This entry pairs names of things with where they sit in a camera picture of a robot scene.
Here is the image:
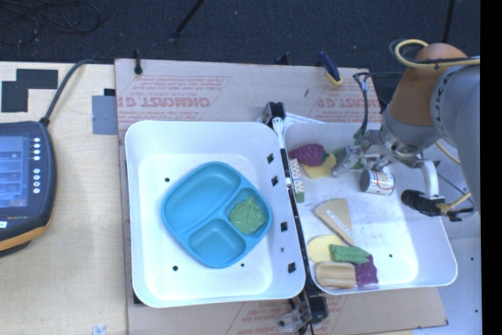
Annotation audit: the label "blue divided plate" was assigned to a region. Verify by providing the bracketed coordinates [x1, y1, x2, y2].
[159, 161, 274, 270]

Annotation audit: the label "yellow toy fruit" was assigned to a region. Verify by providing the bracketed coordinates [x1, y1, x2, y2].
[301, 152, 339, 180]

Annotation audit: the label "white plastic tray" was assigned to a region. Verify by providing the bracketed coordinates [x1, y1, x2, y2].
[282, 121, 459, 296]
[124, 119, 307, 309]

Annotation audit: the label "yellow cheese wedge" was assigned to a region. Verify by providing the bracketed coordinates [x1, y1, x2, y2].
[312, 198, 355, 246]

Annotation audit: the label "black block with thin wires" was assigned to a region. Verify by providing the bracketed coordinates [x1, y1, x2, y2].
[292, 293, 329, 326]
[261, 100, 286, 126]

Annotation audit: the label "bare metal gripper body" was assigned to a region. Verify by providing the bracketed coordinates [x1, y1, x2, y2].
[354, 129, 423, 170]

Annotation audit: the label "black cylinder on white bracket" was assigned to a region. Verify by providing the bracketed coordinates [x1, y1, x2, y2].
[400, 158, 452, 218]

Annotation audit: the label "brown cardboard board red print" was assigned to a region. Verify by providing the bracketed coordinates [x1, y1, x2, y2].
[113, 57, 449, 335]

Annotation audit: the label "white printed paper slip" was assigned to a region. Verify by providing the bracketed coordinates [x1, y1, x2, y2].
[283, 111, 327, 127]

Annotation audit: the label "small white can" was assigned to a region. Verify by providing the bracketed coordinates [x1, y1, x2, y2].
[359, 168, 396, 196]

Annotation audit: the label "thin black and white rod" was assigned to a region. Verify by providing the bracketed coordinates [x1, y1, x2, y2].
[271, 116, 319, 303]

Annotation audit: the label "purple grapes with green stem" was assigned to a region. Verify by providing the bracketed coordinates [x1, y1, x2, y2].
[289, 143, 330, 166]

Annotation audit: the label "yellow round slice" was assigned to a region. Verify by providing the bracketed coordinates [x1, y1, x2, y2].
[306, 234, 347, 264]

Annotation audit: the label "small white orange green carton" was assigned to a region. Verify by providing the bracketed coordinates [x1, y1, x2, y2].
[289, 158, 307, 204]

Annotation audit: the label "tan bread loaf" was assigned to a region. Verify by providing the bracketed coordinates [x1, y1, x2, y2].
[315, 260, 358, 290]

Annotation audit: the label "green lettuce leaf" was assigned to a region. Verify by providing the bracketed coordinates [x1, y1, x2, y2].
[228, 195, 267, 235]

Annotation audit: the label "green beans bundle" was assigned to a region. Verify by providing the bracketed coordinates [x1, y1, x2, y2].
[328, 243, 372, 266]

